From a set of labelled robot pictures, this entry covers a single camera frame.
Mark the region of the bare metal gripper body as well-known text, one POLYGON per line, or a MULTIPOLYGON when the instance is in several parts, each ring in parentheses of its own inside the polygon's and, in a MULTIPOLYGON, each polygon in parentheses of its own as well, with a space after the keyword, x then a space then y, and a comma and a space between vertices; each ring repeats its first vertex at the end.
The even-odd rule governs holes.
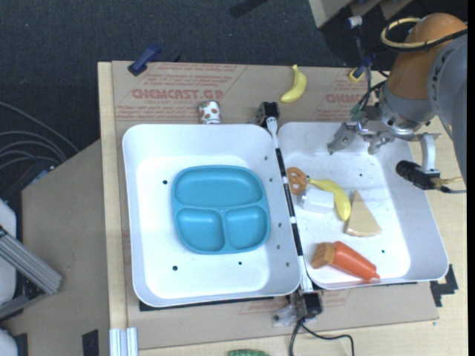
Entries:
POLYGON ((403 120, 399 116, 366 116, 357 124, 357 131, 365 137, 412 140, 423 122, 403 120))

